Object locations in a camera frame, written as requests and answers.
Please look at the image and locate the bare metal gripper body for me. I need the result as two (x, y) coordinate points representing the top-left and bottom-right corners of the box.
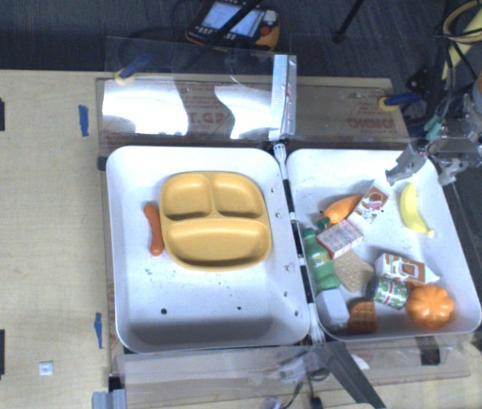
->
(426, 117), (482, 165)

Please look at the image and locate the yellow banana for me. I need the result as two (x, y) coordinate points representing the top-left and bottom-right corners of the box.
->
(399, 182), (435, 239)

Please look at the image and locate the white carton brown print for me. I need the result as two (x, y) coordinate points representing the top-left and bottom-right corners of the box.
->
(347, 185), (390, 226)

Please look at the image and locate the white plastic tray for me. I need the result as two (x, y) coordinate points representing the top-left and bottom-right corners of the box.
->
(105, 145), (313, 354)
(285, 147), (482, 343)

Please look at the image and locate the orange carrot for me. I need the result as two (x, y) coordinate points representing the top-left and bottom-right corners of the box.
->
(317, 193), (364, 230)

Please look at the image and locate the orange and white packet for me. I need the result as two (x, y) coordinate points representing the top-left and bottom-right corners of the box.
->
(316, 218), (364, 260)

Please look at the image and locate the white and orange carton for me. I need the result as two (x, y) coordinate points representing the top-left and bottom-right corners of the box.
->
(373, 252), (441, 289)

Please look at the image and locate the tan bread slice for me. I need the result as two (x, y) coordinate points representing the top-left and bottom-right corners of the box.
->
(332, 249), (376, 294)

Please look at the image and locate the white green red can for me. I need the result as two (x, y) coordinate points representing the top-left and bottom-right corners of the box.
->
(372, 277), (409, 310)

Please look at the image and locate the green bottle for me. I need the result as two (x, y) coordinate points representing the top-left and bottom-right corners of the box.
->
(301, 227), (341, 291)

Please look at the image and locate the orange pumpkin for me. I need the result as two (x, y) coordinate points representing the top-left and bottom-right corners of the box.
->
(405, 284), (455, 330)

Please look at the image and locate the brown waffle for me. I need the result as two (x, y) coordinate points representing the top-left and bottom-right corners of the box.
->
(347, 299), (378, 336)

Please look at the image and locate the pale grey carton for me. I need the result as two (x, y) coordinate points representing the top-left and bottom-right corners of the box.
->
(316, 288), (351, 331)

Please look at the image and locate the yellow divided plate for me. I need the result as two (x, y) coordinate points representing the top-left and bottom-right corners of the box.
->
(158, 170), (273, 272)

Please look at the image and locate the orange sausage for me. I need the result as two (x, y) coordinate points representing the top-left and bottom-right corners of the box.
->
(142, 202), (165, 257)

